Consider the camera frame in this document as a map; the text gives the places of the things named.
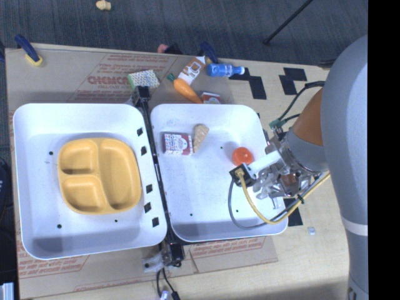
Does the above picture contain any orange and white bottle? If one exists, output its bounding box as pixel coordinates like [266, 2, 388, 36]
[176, 55, 208, 86]

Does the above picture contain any beige waffle biscuit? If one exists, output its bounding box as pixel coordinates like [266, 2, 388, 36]
[191, 123, 211, 154]

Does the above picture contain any yellow divided plate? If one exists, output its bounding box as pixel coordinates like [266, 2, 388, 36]
[57, 137, 143, 216]

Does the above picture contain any black cylinder on white bracket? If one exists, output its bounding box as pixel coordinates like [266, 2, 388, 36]
[229, 150, 283, 189]

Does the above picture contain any orange carrot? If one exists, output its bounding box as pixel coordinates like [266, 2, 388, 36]
[166, 72, 204, 104]

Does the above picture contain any small red and white carton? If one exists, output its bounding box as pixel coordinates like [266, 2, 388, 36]
[200, 91, 222, 105]

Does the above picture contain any blue plastic bottle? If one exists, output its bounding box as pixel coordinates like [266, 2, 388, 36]
[206, 62, 246, 78]

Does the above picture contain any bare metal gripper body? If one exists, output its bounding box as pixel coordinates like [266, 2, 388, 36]
[254, 141, 320, 200]

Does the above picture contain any orange round toy fruit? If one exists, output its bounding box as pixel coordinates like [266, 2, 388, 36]
[231, 146, 255, 167]

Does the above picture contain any black tripod leg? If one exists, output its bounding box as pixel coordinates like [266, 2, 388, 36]
[262, 0, 335, 46]

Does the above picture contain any black block with wires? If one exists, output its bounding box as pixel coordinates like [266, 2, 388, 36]
[159, 241, 186, 268]
[131, 85, 153, 106]

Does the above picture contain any brown cardboard board red print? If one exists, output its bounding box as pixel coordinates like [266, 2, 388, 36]
[4, 42, 279, 293]

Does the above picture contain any white plastic tray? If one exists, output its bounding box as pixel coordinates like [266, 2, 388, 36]
[149, 103, 289, 244]
[12, 102, 168, 261]

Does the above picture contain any green and white packet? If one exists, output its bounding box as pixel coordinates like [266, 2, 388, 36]
[127, 69, 161, 91]

